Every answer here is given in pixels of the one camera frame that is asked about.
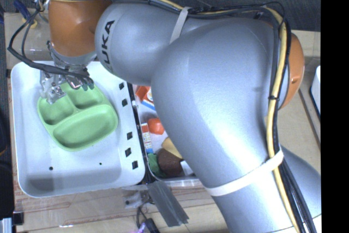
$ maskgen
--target green plate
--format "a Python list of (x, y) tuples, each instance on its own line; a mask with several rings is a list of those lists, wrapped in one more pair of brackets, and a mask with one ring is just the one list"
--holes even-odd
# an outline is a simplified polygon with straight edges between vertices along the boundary
[(42, 97), (38, 113), (46, 130), (57, 145), (67, 151), (87, 148), (112, 133), (118, 116), (103, 92), (95, 85), (84, 91), (61, 85), (67, 94), (50, 105)]

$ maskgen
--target white tray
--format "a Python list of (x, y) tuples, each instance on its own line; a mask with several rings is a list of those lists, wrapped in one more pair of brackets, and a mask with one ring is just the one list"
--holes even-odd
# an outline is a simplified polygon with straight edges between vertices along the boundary
[[(95, 145), (71, 152), (56, 145), (39, 118), (40, 71), (24, 63), (13, 67), (11, 84), (18, 181), (29, 196), (132, 186), (145, 175), (127, 83), (110, 74), (99, 62), (90, 63), (88, 71), (114, 106), (119, 124), (113, 133)], [(121, 83), (124, 83), (122, 89), (119, 88)], [(128, 102), (126, 106), (122, 105), (124, 99)], [(129, 148), (131, 154), (126, 156)]]

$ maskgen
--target yellow object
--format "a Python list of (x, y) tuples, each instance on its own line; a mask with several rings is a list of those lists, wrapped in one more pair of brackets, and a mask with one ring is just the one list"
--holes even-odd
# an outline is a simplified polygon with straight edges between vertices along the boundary
[[(27, 20), (23, 17), (22, 18), (22, 22), (26, 22)], [(36, 26), (38, 25), (38, 21), (37, 20), (33, 20), (33, 24), (31, 25), (31, 29), (36, 28)]]
[[(279, 22), (279, 24), (281, 24), (281, 28), (280, 28), (280, 38), (281, 38), (280, 59), (279, 59), (278, 68), (276, 70), (276, 77), (275, 77), (275, 81), (274, 81), (274, 85), (273, 85), (273, 89), (272, 89), (272, 95), (277, 97), (279, 94), (280, 87), (281, 87), (281, 81), (282, 81), (282, 75), (283, 75), (282, 70), (283, 70), (285, 62), (286, 62), (287, 32), (286, 32), (286, 25), (285, 25), (282, 17), (275, 10), (269, 9), (269, 8), (267, 8), (267, 9), (273, 13), (276, 20)], [(268, 115), (267, 115), (267, 147), (268, 147), (268, 153), (269, 153), (270, 158), (275, 155), (274, 145), (273, 145), (273, 122), (274, 122), (273, 115), (274, 115), (276, 110), (277, 110), (276, 100), (271, 99), (269, 101)], [(276, 184), (278, 186), (280, 196), (284, 202), (286, 212), (287, 212), (296, 232), (300, 233), (300, 228), (297, 225), (297, 222), (296, 222), (296, 219), (295, 219), (295, 216), (293, 213), (293, 209), (290, 205), (290, 201), (288, 200), (285, 186), (282, 182), (279, 168), (275, 168), (273, 170), (273, 172), (274, 172), (274, 177), (276, 180)]]
[(179, 157), (181, 159), (183, 159), (183, 157), (181, 156), (181, 154), (179, 153), (179, 151), (176, 149), (176, 147), (174, 146), (174, 144), (172, 143), (170, 137), (167, 137), (165, 139), (165, 141), (161, 144), (161, 146), (167, 150), (168, 152), (174, 154), (176, 157)]

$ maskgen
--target wooden surface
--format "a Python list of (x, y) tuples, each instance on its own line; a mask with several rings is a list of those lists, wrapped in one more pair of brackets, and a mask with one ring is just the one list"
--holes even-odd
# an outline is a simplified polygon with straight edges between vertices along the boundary
[[(5, 15), (7, 44), (10, 34), (13, 34), (18, 27), (17, 16), (18, 14), (16, 16)], [(314, 78), (315, 72), (312, 72), (314, 65), (320, 63), (320, 34), (302, 31), (294, 31), (294, 33), (300, 39), (303, 47), (306, 58), (306, 75), (302, 82), (303, 88), (285, 108), (279, 111), (279, 138), (283, 146), (321, 172), (320, 142), (318, 130), (315, 129), (315, 127), (320, 127), (320, 120), (309, 114), (309, 110), (314, 109), (314, 105), (309, 102), (309, 89), (307, 89)], [(41, 44), (48, 36), (45, 34), (37, 38), (35, 32), (29, 35), (28, 46), (31, 45), (31, 38), (36, 38), (33, 40)], [(11, 59), (8, 64), (9, 68), (15, 63), (16, 61)], [(124, 196), (130, 194), (128, 190), (109, 189), (40, 199), (23, 193), (17, 180), (10, 80), (8, 80), (8, 86), (15, 211), (25, 213), (24, 224), (17, 226), (17, 232), (136, 232), (136, 209), (125, 208), (123, 200)], [(157, 208), (147, 204), (144, 207), (146, 216), (154, 219), (161, 233), (228, 232), (219, 209), (202, 186), (172, 188), (172, 192), (189, 216), (189, 223), (168, 228)]]

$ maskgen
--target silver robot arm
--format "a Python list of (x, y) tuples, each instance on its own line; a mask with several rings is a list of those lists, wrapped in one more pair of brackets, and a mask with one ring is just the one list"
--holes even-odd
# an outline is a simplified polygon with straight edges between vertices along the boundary
[[(188, 18), (180, 37), (170, 43), (177, 19), (149, 5), (113, 4), (96, 28), (97, 57), (114, 75), (152, 87), (157, 113), (181, 155), (206, 188), (220, 188), (269, 159), (264, 118), (273, 30), (253, 19)], [(285, 79), (280, 104), (287, 90)], [(282, 151), (311, 216), (321, 216), (320, 175)], [(224, 193), (213, 199), (231, 232), (276, 232), (293, 226), (272, 171)]]
[[(56, 79), (74, 88), (93, 87), (86, 66), (97, 56), (112, 74), (152, 87), (166, 132), (212, 195), (231, 232), (294, 227), (303, 233), (303, 222), (316, 232), (312, 219), (321, 225), (321, 177), (277, 141), (275, 112), (292, 98), (303, 76), (294, 73), (292, 63), (278, 67), (283, 46), (290, 45), (285, 37), (279, 41), (278, 24), (273, 28), (270, 22), (242, 14), (186, 15), (186, 9), (175, 7), (178, 16), (167, 2), (165, 9), (159, 8), (157, 0), (51, 1), (55, 66), (29, 61), (11, 44), (8, 48), (45, 73), (41, 84), (49, 103), (64, 95)], [(278, 21), (283, 31), (285, 23)], [(286, 50), (290, 59), (297, 49), (303, 57), (300, 44), (291, 44)], [(288, 193), (283, 184), (289, 186)]]

